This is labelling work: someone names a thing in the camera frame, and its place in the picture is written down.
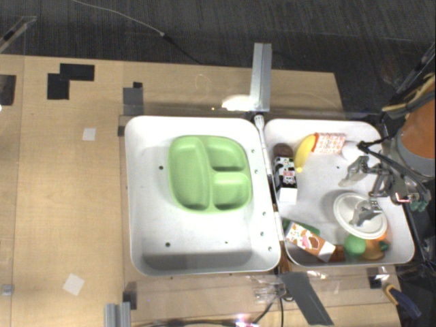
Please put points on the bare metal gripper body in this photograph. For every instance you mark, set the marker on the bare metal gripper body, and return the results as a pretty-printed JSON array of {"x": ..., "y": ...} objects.
[{"x": 396, "y": 182}]

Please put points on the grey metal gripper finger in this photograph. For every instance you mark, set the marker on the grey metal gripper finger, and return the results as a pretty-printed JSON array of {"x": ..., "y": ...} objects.
[
  {"x": 366, "y": 213},
  {"x": 356, "y": 170}
]

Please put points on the green ball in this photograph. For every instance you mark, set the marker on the green ball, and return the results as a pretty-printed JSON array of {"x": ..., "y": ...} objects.
[{"x": 354, "y": 247}]

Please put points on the orange carrot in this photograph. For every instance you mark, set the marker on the orange carrot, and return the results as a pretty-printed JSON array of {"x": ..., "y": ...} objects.
[{"x": 374, "y": 250}]

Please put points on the orange and white packet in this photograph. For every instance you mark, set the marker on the orange and white packet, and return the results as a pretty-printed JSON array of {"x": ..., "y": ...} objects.
[{"x": 328, "y": 143}]

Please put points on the white plastic tray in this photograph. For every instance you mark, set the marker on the white plastic tray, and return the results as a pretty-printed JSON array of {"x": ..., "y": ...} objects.
[
  {"x": 316, "y": 196},
  {"x": 197, "y": 240}
]

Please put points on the yellow banana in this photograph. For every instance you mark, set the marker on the yellow banana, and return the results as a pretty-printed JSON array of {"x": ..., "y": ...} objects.
[{"x": 303, "y": 152}]

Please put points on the orange and brown printed carton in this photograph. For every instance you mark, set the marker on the orange and brown printed carton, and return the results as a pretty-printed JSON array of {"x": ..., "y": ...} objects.
[{"x": 306, "y": 240}]

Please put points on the black and white cow carton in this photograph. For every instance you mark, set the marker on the black and white cow carton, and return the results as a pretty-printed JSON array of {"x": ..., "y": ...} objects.
[{"x": 285, "y": 172}]

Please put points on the small white box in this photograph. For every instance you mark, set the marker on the small white box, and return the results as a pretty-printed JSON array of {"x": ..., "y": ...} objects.
[{"x": 287, "y": 196}]

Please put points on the brown doughnut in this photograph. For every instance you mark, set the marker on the brown doughnut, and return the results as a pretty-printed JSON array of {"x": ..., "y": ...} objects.
[{"x": 283, "y": 149}]

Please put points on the green divided plate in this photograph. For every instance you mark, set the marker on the green divided plate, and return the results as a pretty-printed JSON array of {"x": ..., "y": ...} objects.
[{"x": 190, "y": 172}]

